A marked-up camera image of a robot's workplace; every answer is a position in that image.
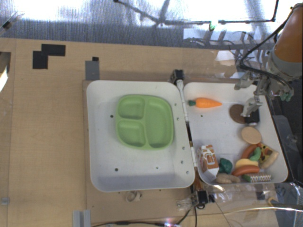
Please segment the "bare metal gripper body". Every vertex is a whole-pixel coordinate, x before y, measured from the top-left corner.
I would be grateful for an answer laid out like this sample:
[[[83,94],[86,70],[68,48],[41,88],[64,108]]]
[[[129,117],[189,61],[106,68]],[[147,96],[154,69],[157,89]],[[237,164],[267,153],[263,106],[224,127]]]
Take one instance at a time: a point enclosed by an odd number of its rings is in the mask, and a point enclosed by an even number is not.
[[[262,70],[254,70],[252,76],[253,81],[257,82],[255,95],[267,95],[270,98],[280,97],[282,101],[290,101],[292,86],[286,79]]]

